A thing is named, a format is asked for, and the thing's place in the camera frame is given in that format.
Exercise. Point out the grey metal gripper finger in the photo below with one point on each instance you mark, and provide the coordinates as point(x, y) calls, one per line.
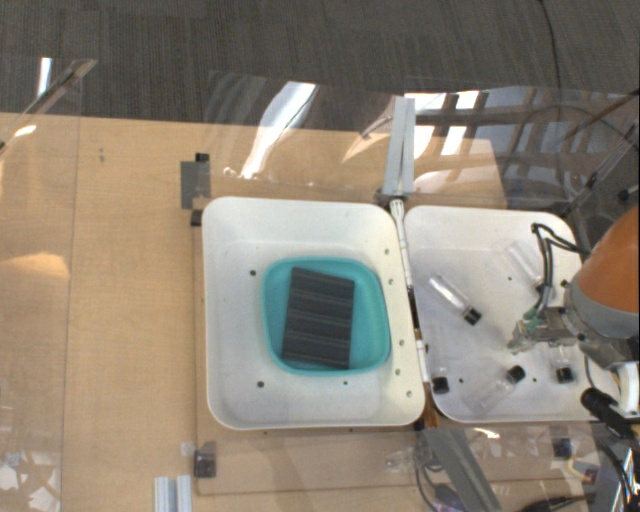
point(519, 344)
point(528, 328)

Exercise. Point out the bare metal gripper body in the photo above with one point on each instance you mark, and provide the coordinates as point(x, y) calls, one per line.
point(561, 326)

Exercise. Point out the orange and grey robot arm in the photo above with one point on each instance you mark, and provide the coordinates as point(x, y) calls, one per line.
point(614, 260)

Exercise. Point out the white plastic tray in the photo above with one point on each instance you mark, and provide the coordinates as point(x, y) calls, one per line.
point(235, 320)
point(480, 340)

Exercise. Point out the thin black and white rod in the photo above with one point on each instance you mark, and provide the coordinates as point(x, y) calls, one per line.
point(406, 255)

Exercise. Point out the teal plate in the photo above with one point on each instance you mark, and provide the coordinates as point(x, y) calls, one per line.
point(371, 320)

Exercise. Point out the dark grey striped flat packet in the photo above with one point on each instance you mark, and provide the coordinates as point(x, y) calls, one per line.
point(317, 320)

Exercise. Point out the black cylinder on white bracket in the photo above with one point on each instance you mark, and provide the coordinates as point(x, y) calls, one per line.
point(609, 406)

